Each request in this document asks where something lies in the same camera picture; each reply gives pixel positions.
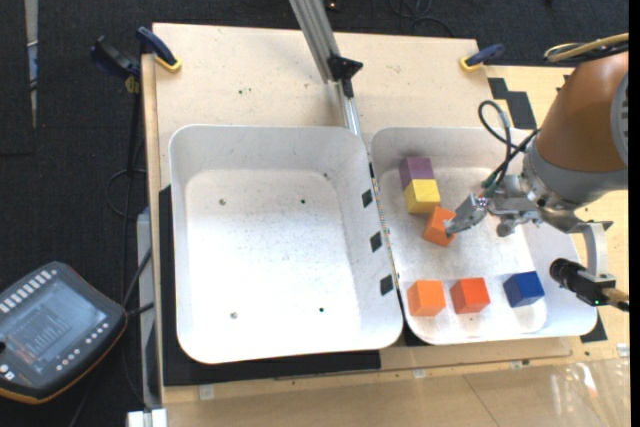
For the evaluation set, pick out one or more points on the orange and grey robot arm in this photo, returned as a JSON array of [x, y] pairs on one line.
[[582, 125]]

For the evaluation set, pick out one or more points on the light orange cube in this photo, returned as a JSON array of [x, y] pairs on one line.
[[426, 299]]

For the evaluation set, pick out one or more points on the blue cube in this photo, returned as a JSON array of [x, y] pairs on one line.
[[523, 290]]

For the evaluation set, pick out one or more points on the purple cube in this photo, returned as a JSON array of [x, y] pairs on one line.
[[417, 169]]

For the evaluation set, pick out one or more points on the red-orange cube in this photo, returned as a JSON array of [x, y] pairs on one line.
[[470, 296]]

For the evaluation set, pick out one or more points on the pale wood board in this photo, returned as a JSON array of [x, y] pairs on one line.
[[250, 80]]

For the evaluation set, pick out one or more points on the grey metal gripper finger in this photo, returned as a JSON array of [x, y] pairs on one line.
[[467, 214], [507, 227]]

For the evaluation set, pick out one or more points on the black cylinder on white bracket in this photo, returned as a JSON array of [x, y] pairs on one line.
[[575, 277]]

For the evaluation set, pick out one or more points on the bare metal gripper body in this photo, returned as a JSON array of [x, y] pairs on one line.
[[517, 200]]

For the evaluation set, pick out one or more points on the yellow cube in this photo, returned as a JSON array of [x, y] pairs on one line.
[[422, 197]]

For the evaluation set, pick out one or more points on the white plastic tray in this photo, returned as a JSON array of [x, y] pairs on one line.
[[480, 255], [270, 255]]

